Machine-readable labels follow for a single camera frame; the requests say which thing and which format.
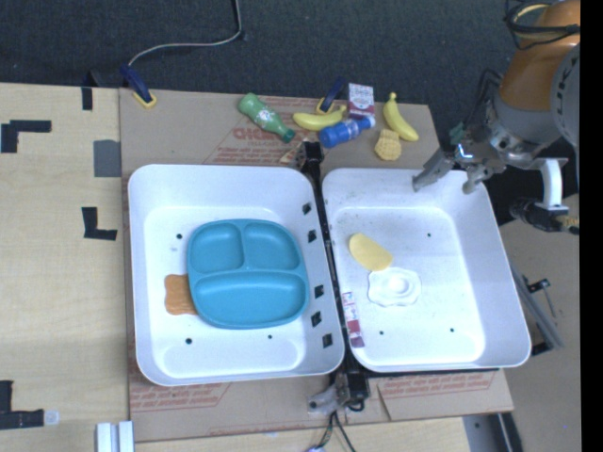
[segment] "green toy bottle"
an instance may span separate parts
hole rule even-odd
[[[281,117],[254,93],[250,92],[240,100],[238,110],[265,131],[279,135],[284,142],[289,142],[295,136],[295,131],[286,127]]]

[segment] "wooden table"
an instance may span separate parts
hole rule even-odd
[[[0,430],[0,449],[94,450],[100,422],[128,420],[122,178],[95,177],[94,142],[120,140],[119,92],[0,85],[0,122],[50,120],[0,153],[0,379],[12,409],[57,410],[43,428]],[[83,207],[117,238],[84,237]],[[348,427],[358,450],[466,452],[458,417]],[[303,451],[320,429],[137,444],[139,451]],[[328,451],[346,450],[335,434]]]

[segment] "black tape mark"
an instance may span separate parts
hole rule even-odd
[[[83,207],[82,216],[84,218],[84,237],[90,239],[106,239],[115,241],[117,239],[117,230],[99,230],[98,226],[98,208]]]
[[[2,124],[2,137],[0,139],[0,153],[16,153],[19,133],[9,124]]]
[[[122,145],[115,140],[95,140],[94,177],[122,177]]]
[[[20,132],[48,133],[52,130],[51,121],[10,121],[2,124],[0,153],[16,153]]]
[[[0,430],[31,428],[44,425],[44,410],[12,411],[12,380],[0,380]]]
[[[82,110],[92,110],[92,89],[90,87],[82,88]]]
[[[97,70],[90,69],[84,76],[82,87],[107,87],[107,85]]]
[[[52,121],[10,121],[10,127],[17,132],[50,132]]]

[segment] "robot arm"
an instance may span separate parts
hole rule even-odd
[[[541,11],[534,25],[519,23],[533,11]],[[509,69],[504,76],[482,74],[473,109],[449,132],[452,149],[439,149],[425,164],[413,178],[415,191],[454,167],[466,170],[465,193],[507,166],[539,170],[543,200],[519,201],[513,216],[544,231],[578,232],[561,203],[561,167],[567,159],[540,153],[563,137],[579,159],[579,13],[579,0],[552,5],[508,0],[505,23],[518,49]]]

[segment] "blue toy bottle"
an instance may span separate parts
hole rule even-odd
[[[373,116],[362,119],[347,119],[330,127],[325,127],[318,133],[318,139],[326,148],[332,148],[341,142],[356,139],[365,129],[375,125]]]

